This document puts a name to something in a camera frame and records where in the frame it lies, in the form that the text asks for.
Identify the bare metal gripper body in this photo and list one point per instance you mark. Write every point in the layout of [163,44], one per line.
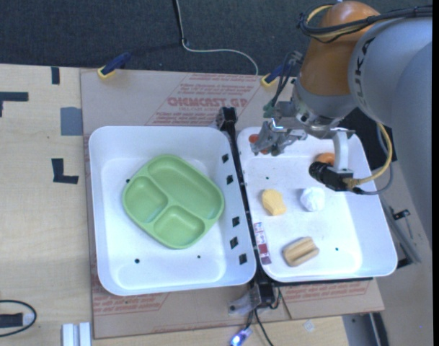
[314,123]

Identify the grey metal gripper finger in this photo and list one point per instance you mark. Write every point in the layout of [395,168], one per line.
[264,137]
[285,139]

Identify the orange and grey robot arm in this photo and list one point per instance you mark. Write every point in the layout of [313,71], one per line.
[385,70]

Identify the small orange toy carrot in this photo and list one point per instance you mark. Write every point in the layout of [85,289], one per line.
[253,138]

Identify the orange toy fruit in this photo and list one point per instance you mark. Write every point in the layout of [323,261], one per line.
[325,157]

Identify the yellow toy biscuit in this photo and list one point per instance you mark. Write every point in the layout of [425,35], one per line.
[274,202]

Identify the white crumpled ball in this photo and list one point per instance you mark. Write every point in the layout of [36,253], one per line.
[313,199]

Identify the thin black rod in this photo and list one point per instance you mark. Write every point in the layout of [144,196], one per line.
[245,200]

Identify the white plastic tray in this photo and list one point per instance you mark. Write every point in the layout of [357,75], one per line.
[313,229]
[168,265]

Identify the red and white packet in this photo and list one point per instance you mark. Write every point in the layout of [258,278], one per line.
[263,245]

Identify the tan toy bread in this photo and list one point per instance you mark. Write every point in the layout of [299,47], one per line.
[300,251]

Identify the green divided plate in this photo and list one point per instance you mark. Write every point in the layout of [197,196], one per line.
[168,200]

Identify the brown cardboard board red print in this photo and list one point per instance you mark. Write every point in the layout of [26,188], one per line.
[132,96]

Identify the black cylinder on white bracket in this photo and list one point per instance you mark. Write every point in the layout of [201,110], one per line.
[327,175]

